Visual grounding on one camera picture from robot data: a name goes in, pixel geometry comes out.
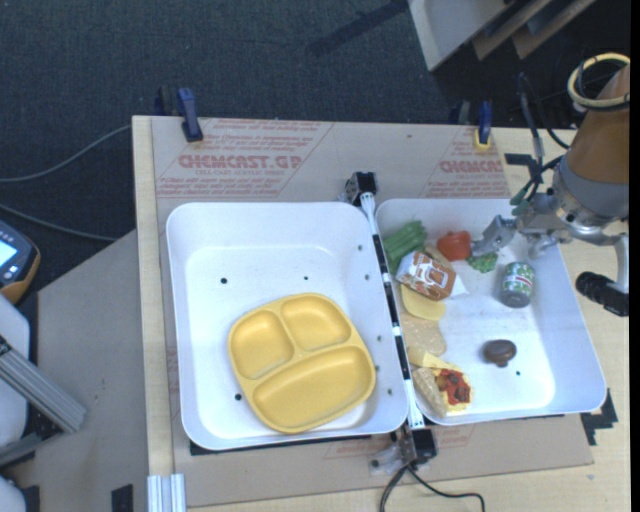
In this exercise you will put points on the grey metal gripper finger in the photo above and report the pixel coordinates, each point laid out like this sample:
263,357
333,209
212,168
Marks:
541,246
495,235

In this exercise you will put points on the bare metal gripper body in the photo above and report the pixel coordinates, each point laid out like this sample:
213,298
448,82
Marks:
542,217

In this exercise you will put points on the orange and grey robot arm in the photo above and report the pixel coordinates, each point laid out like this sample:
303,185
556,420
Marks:
597,140

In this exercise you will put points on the green toy peas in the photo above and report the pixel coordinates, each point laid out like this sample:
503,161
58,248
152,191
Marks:
482,263

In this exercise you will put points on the red toy pepper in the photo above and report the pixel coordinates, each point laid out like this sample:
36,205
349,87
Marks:
454,245

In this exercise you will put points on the green and white can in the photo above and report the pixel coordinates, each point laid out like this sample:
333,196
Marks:
517,282

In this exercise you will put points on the pale yellow toy food piece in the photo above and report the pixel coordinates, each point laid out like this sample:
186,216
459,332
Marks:
436,254

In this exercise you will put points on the orange and white carton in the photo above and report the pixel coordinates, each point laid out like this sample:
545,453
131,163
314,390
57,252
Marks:
427,275

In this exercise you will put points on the white plastic tray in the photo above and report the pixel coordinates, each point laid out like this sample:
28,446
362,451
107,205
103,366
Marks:
550,340
225,250

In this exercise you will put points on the yellow toy cheese slice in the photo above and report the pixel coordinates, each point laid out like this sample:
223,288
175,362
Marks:
422,307

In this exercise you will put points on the brown toy mushroom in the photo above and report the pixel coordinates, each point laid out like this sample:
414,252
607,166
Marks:
499,351

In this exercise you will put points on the tan toy biscuit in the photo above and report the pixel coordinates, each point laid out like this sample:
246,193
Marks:
422,337

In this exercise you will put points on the yellow toy cheese wedge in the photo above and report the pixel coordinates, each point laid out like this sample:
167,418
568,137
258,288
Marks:
425,357

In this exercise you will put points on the thin black and white rod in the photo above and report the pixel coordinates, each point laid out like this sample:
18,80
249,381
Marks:
397,340

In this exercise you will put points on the toy pizza slice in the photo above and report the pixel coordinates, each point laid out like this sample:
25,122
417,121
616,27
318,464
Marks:
456,390

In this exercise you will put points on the brown cardboard board, red print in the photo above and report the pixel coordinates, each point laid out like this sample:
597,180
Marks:
300,165

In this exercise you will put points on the yellow divided plate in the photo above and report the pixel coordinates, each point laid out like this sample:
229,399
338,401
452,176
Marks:
305,395

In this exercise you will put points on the black cylinder on white bracket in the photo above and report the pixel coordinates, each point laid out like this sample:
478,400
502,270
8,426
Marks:
602,290

